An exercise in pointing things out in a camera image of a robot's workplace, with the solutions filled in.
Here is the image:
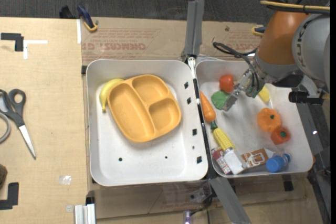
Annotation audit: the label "brown cardboard board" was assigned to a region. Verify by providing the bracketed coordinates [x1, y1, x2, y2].
[80, 17, 317, 220]

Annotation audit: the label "orange pumpkin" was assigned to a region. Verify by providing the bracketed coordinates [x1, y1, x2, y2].
[257, 107, 282, 133]

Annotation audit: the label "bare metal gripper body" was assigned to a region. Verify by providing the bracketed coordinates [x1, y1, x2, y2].
[234, 68, 257, 98]

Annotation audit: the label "brown and white carton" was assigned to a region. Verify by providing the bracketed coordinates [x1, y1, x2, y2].
[240, 147, 277, 169]

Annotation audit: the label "grey scissors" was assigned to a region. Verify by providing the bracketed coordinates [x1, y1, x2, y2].
[0, 88, 37, 161]

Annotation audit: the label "black cylinder on white bracket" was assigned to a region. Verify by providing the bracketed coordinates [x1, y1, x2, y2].
[288, 90, 327, 106]

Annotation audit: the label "green lettuce leaf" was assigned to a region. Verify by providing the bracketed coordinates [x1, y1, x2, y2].
[210, 89, 232, 111]

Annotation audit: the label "clear bottle with blue cap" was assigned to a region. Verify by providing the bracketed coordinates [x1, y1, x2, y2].
[265, 153, 292, 174]

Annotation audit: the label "yellow corn cob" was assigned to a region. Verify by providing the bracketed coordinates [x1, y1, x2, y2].
[210, 120, 236, 151]

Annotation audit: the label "red tomato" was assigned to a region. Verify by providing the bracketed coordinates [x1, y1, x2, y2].
[218, 74, 235, 93]

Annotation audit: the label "yellow banana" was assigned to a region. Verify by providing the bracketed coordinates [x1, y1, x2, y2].
[99, 78, 125, 113]

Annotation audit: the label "orange bell pepper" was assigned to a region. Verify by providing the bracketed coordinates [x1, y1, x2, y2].
[270, 126, 291, 146]

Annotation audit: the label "yellow lemon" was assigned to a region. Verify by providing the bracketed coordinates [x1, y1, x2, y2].
[258, 86, 271, 103]

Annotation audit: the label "white plastic tray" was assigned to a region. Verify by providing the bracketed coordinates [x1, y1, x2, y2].
[86, 59, 209, 187]
[195, 60, 314, 179]

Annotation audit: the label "orange divided plate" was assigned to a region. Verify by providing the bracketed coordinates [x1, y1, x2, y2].
[107, 73, 183, 143]

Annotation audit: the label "red can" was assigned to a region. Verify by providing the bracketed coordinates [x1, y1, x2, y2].
[210, 146, 233, 176]

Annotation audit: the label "orange carrot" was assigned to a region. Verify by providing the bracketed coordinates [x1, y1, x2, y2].
[198, 90, 217, 124]

